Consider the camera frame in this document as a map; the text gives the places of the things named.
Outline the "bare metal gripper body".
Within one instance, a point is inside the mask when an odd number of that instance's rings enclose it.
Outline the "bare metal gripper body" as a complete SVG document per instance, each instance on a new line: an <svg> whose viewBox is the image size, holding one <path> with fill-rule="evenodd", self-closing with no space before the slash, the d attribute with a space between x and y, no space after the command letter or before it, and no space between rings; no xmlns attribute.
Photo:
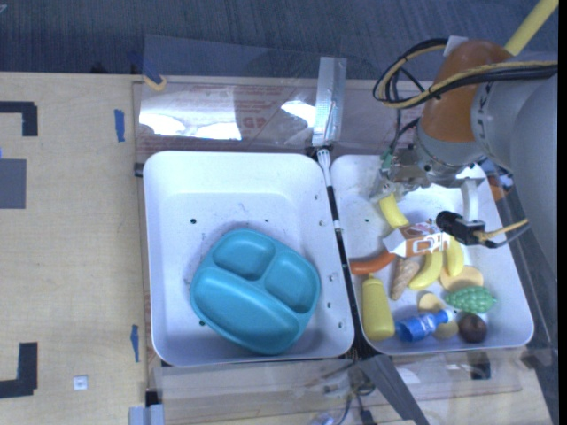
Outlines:
<svg viewBox="0 0 567 425"><path fill-rule="evenodd" d="M412 191L429 188L433 184L448 184L448 167L416 144L389 150L381 160L383 177L399 190Z"/></svg>

